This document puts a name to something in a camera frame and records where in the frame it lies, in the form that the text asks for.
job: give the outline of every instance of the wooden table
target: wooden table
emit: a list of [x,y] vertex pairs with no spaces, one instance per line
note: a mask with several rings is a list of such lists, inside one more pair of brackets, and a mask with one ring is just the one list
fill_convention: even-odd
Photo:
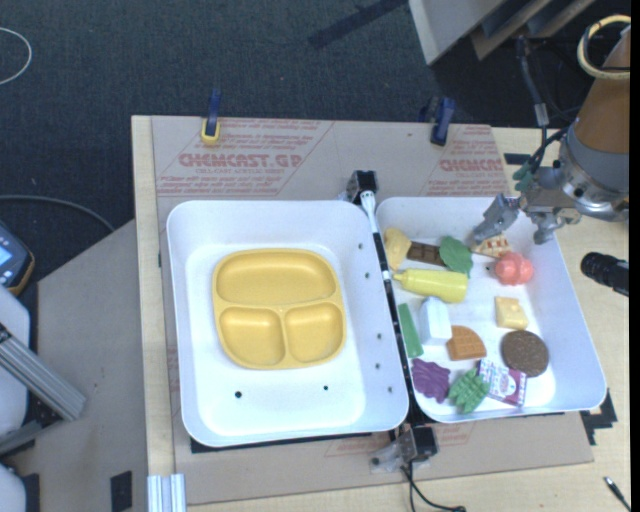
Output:
[[[539,145],[534,129],[493,129],[500,152],[531,153]],[[151,118],[132,119],[140,308],[144,359],[148,472],[175,473],[172,446],[167,354],[165,350],[162,280],[158,267],[159,236],[154,188]],[[553,150],[547,158],[553,158]],[[511,174],[513,167],[506,167]],[[589,464],[433,480],[421,484],[427,497],[443,504],[463,504],[473,512],[496,510],[623,510],[603,482],[610,476],[625,496],[631,496],[629,301],[584,277],[579,262],[597,251],[627,259],[628,224],[608,224],[590,218],[557,232],[565,261],[587,325],[596,345],[618,422],[598,430]],[[285,497],[190,507],[194,512],[409,510],[407,484],[370,486]]]

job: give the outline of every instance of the yellow plate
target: yellow plate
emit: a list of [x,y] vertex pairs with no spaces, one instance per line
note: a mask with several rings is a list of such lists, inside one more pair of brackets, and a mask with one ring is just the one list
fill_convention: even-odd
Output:
[[333,267],[302,249],[229,254],[213,273],[220,343],[237,364],[301,368],[329,361],[346,339],[346,315]]

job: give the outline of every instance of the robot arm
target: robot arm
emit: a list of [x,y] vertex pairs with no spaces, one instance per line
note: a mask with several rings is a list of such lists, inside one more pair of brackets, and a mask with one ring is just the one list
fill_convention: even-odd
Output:
[[[589,39],[601,28],[621,22],[628,26],[620,41],[603,67],[596,68],[587,55]],[[611,16],[587,29],[578,60],[596,80],[578,116],[569,127],[545,138],[516,172],[520,197],[496,197],[485,220],[474,228],[476,242],[506,230],[520,210],[538,226],[537,244],[548,241],[565,224],[579,222],[582,215],[609,222],[629,218],[630,23],[629,17]],[[554,165],[539,166],[546,146],[557,140],[560,150]]]

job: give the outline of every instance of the black floor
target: black floor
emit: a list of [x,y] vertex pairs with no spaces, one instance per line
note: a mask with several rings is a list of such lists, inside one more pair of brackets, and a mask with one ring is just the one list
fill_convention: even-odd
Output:
[[[590,85],[575,63],[579,37],[614,13],[630,14],[631,1],[598,0],[536,42],[538,80],[563,112],[553,126],[568,124]],[[123,225],[134,211],[131,116],[205,115],[214,86],[223,116],[412,122],[432,96],[449,96],[453,122],[535,126],[512,41],[479,62],[462,39],[428,67],[402,0],[2,0],[0,14],[33,48],[29,68],[0,85],[0,221],[33,251],[32,282],[108,234],[38,198]],[[0,81],[26,57],[0,31]]]

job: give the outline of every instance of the yellow bottle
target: yellow bottle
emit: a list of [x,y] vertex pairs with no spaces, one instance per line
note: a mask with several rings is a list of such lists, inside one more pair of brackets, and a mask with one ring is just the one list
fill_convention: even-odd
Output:
[[424,268],[409,268],[401,274],[394,274],[393,278],[400,281],[407,291],[425,297],[439,297],[445,302],[462,302],[469,282],[467,276],[460,272]]

